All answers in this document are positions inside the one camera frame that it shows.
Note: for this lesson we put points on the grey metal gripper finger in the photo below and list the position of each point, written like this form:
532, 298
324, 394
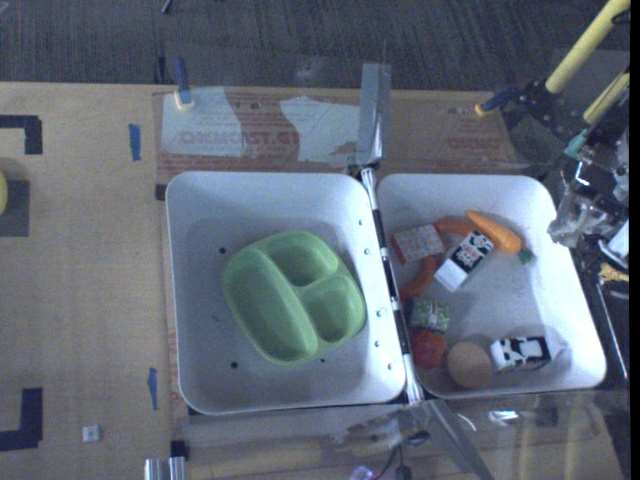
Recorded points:
572, 220

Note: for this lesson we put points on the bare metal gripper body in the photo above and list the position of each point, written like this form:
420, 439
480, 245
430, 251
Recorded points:
597, 180

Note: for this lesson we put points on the orange carrot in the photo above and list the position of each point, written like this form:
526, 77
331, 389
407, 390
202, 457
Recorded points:
495, 233

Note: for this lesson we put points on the white plastic tray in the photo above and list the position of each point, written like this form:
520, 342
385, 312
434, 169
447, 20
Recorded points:
200, 268
540, 308

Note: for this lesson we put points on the tall black and white carton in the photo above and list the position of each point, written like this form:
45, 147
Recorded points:
462, 263

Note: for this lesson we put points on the cow print carton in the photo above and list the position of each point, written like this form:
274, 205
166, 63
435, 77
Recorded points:
520, 354

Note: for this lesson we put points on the orange and white carton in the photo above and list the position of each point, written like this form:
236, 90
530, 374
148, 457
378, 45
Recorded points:
417, 242

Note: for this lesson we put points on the orange sausage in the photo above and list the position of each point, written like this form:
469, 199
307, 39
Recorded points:
422, 278

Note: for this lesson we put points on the brown cardboard board red print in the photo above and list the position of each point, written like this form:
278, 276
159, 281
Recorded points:
425, 138

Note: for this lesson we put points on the green packet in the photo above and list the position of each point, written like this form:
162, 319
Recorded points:
430, 314

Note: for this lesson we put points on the tan round bread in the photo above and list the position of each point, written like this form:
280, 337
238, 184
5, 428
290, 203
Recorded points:
469, 365

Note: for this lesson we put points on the red round toy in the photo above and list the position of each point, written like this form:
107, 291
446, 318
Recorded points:
428, 349

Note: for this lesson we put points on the green divided plate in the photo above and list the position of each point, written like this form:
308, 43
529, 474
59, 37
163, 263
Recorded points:
270, 298

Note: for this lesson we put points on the small white square block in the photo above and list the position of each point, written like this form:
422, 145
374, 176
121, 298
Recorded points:
90, 433

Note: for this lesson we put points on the yellow round object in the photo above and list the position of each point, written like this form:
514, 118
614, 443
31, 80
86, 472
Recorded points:
2, 193

